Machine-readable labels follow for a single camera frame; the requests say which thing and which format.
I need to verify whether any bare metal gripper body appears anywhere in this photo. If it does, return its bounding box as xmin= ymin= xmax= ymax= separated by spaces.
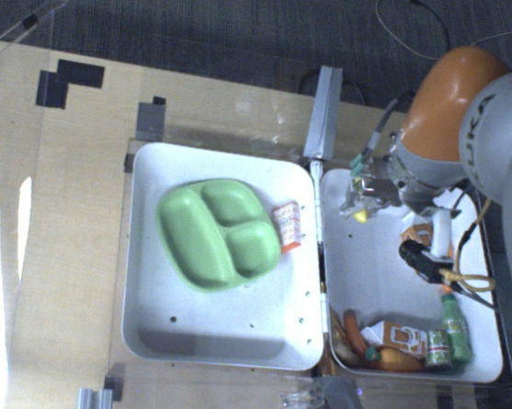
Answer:
xmin=356 ymin=157 xmax=413 ymax=210

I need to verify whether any thin black and white rod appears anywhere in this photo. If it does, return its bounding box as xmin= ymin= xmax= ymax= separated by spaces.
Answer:
xmin=289 ymin=157 xmax=353 ymax=338

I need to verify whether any orange and white carton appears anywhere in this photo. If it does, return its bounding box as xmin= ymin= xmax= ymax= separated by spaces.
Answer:
xmin=398 ymin=219 xmax=459 ymax=260
xmin=358 ymin=317 xmax=432 ymax=360

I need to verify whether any red and white carton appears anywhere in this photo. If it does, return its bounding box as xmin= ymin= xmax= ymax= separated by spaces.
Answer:
xmin=267 ymin=198 xmax=309 ymax=257

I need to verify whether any white plastic tray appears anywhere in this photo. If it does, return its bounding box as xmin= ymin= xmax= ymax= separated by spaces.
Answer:
xmin=298 ymin=165 xmax=512 ymax=392
xmin=109 ymin=139 xmax=347 ymax=381

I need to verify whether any red sausage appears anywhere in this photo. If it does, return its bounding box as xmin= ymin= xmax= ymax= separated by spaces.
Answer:
xmin=337 ymin=308 xmax=374 ymax=360

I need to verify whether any green plastic bottle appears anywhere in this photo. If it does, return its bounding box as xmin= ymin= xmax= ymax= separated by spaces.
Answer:
xmin=432 ymin=291 xmax=481 ymax=366

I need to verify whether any green divided plate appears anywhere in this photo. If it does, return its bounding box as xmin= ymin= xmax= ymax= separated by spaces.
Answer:
xmin=147 ymin=170 xmax=291 ymax=302

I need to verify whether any orange carrot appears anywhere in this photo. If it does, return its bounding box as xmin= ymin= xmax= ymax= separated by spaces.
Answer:
xmin=362 ymin=344 xmax=428 ymax=377

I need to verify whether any green can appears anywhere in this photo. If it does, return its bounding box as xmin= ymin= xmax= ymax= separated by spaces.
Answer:
xmin=422 ymin=328 xmax=459 ymax=375

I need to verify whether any black cylinder on white bracket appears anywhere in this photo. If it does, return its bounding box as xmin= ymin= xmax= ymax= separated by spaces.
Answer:
xmin=395 ymin=202 xmax=461 ymax=287

